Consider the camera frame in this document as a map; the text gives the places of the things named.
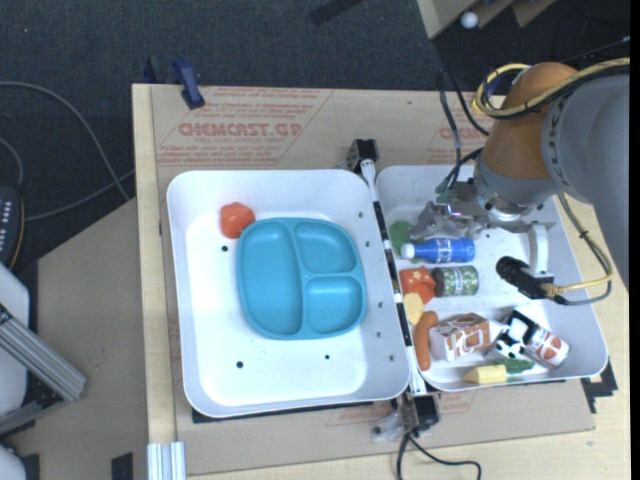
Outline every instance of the blue plate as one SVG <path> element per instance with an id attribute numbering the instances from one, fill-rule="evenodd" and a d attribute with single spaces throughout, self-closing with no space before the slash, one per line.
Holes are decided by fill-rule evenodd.
<path id="1" fill-rule="evenodd" d="M 362 320 L 360 256 L 341 227 L 318 219 L 263 219 L 240 235 L 237 282 L 242 309 L 276 339 L 328 338 Z"/>

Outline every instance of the robotic arm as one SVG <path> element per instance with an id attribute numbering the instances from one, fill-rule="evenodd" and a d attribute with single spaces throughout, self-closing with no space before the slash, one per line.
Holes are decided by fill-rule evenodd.
<path id="1" fill-rule="evenodd" d="M 496 123 L 473 178 L 429 203 L 411 238 L 430 236 L 446 222 L 470 238 L 488 226 L 523 232 L 523 216 L 567 193 L 594 207 L 628 289 L 629 65 L 624 58 L 577 71 L 548 62 L 492 73 L 474 105 Z M 518 76 L 498 109 L 491 93 L 508 71 Z"/>

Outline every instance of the green can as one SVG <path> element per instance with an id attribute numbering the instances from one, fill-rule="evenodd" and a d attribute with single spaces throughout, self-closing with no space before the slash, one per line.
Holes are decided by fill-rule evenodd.
<path id="1" fill-rule="evenodd" d="M 471 265 L 434 268 L 431 277 L 436 282 L 436 297 L 475 295 L 480 287 L 478 271 Z"/>

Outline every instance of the blue water bottle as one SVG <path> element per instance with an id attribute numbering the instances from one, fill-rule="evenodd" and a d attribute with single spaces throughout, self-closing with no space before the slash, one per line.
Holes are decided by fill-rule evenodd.
<path id="1" fill-rule="evenodd" d="M 430 238 L 421 244 L 403 244 L 400 255 L 410 260 L 422 258 L 428 263 L 466 263 L 476 255 L 476 246 L 470 238 Z"/>

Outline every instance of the sausage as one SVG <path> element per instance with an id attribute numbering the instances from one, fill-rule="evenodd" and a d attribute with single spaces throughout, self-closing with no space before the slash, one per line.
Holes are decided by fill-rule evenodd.
<path id="1" fill-rule="evenodd" d="M 429 355 L 429 329 L 438 323 L 438 315 L 434 311 L 425 311 L 413 331 L 413 348 L 418 359 L 420 370 L 428 370 L 431 366 Z"/>

